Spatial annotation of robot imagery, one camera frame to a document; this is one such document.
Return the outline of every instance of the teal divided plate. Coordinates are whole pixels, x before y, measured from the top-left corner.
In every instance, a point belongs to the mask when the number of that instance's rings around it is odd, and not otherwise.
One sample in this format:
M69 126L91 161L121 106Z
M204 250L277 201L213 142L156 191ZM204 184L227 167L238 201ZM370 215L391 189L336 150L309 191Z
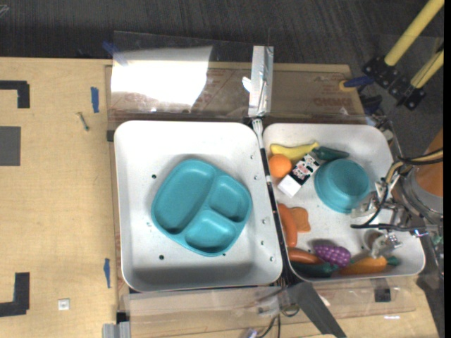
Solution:
M314 184L320 200L339 213L351 213L370 192L366 171L347 159L322 165L315 174Z
M247 189L198 159L178 164L152 203L152 220L169 238L203 256L219 256L238 239L252 209Z

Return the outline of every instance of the green toy vegetable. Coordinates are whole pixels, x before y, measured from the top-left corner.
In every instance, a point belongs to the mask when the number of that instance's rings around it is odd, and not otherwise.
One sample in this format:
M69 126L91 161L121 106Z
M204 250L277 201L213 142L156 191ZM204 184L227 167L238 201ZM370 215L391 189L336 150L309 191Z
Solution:
M311 278L330 278L332 273L339 269L338 265L325 262L322 264L303 264L291 261L291 266L300 275Z
M313 152L323 161L334 161L335 159L347 158L349 153L346 151L340 151L335 149L326 148L325 146L320 146L319 148L313 149Z

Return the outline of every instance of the white tray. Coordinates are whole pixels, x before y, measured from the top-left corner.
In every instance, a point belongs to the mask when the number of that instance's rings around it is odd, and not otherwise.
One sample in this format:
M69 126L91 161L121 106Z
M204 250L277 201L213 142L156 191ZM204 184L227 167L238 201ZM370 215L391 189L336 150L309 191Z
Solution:
M270 284L282 258L257 136L239 123L129 121L114 135L122 271L140 292ZM169 172L200 158L249 190L253 209L224 256L192 252L152 223L151 206Z
M264 146L270 152L271 144L297 146L317 141L320 145L350 153L350 159L360 164L369 174L372 184L385 177L393 162L387 141L383 134L368 125L334 125L334 124L290 124L278 123L268 126L264 130ZM347 248L353 256L363 254L364 234L366 230L350 228L352 223L365 222L369 216L351 218L349 215L337 213L325 206L318 198L314 188L314 177L308 180L301 190L291 199L277 189L280 180L273 180L276 201L287 207L301 206L309 213L311 232L298 235L297 247L305 251L313 251L315 242L329 241ZM391 217L389 211L382 211L374 223L388 223ZM398 275L415 275L420 273L425 265L424 251L418 238L408 232L396 232L397 238L404 244L395 250L393 255L399 258L397 267L388 267L377 275L355 275L332 278L311 279L323 280L352 280L368 277L392 277Z

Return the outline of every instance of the black cable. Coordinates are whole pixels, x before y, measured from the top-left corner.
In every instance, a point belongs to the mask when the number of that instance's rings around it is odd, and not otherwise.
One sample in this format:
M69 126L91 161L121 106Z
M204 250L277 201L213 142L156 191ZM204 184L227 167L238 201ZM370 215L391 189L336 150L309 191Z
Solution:
M263 338L263 337L265 337L273 329L273 326L274 326L274 323L276 322L277 317L278 317L278 315L271 320L271 323L269 323L269 326L264 331L264 333L262 335L257 335L256 338Z
M282 330L281 324L280 324L280 315L278 315L278 319L277 319L277 338L280 338L280 331Z
M404 159L404 158L400 158L400 157L398 157L398 158L403 163L410 164L410 165L429 165L429 164L441 163L443 161L443 157L442 158L438 158L438 159L433 159L431 161L413 161L413 160Z
M415 156L413 158L409 158L409 157L403 157L403 156L398 156L398 158L402 161L403 159L408 160L408 161L414 161L416 159L420 159L420 158L427 158L428 156L431 156L433 154L436 153L440 153L441 151L443 151L443 148L439 148L437 150L431 151L430 153L424 154L424 155L420 155L420 156Z
M284 308L284 309L282 310L282 314L283 314L285 317L288 317L288 318L294 317L294 316L297 315L297 314L299 313L299 311L301 310L301 308L300 308L299 306L296 306L296 310L295 310L294 313L287 313L287 312L286 312L287 308Z
M351 228L354 228L354 229L366 229L366 228L368 228L369 227L369 223L371 223L373 220L375 220L377 218L377 216L379 215L379 213L382 211L382 207L383 207L383 204L385 203L385 201L387 200L387 196L388 196L388 185L385 187L385 191L383 193L382 200L379 203L379 206L376 209L376 212L374 212L374 214L371 216L371 218L369 218L363 224L351 224Z
M393 224L368 224L365 226L356 227L355 229L368 229L368 228L375 228L375 229L387 229L387 230L396 230L398 232L411 232L412 230L420 230L425 229L426 227L399 227L397 225Z

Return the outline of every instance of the toy food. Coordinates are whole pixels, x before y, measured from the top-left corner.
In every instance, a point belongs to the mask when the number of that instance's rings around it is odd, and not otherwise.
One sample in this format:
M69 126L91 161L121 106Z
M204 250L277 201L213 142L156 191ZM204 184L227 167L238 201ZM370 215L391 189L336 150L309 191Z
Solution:
M324 263L318 256L307 251L302 251L297 248L288 248L288 259L292 262L304 264L321 264Z
M285 204L277 205L280 213L280 221L282 222L283 231L285 232L285 240L287 246L294 247L297 244L297 228L295 220Z
M278 184L277 188L290 198L302 188L306 181L319 169L319 163L310 154L305 154L298 161L290 174L286 175Z
M295 220L296 228L298 233L308 233L311 231L309 223L309 213L306 209L300 206L295 208L290 208L291 215Z
M351 253L342 246L319 244L315 247L315 254L325 262L336 264L340 268L349 265Z
M308 275L312 278L330 278L332 273L339 269L338 265L325 262L322 264L303 264L291 262L291 266L300 275Z
M312 144L305 144L287 148L279 144L271 144L270 150L272 154L282 154L289 158L293 163L304 157L305 154L310 153L314 148L318 147L319 144L314 142Z
M291 160L282 154L269 158L269 172L273 177L285 177L292 168Z
M346 151L326 148L325 146L315 148L313 149L313 152L318 159L323 161L334 161L335 159L347 158L349 156L349 153Z
M380 273L387 266L387 259L384 256L379 258L372 258L367 256L366 258L350 264L349 266L340 269L341 275L358 275L358 274L372 274Z

